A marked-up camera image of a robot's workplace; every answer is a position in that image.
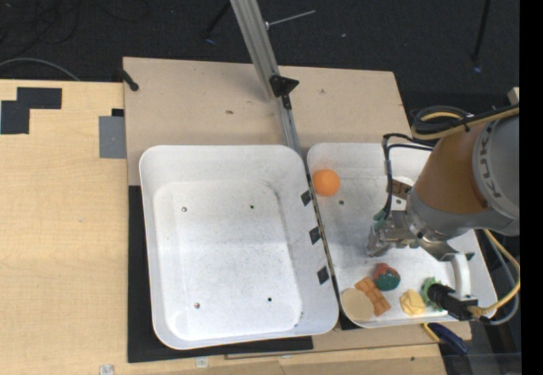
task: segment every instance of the toy orange fruit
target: toy orange fruit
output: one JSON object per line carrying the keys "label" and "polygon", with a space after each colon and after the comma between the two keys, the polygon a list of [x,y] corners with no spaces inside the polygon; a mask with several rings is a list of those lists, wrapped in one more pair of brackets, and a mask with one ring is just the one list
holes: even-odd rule
{"label": "toy orange fruit", "polygon": [[313,187],[317,194],[330,197],[339,190],[338,173],[332,170],[319,170],[313,173]]}

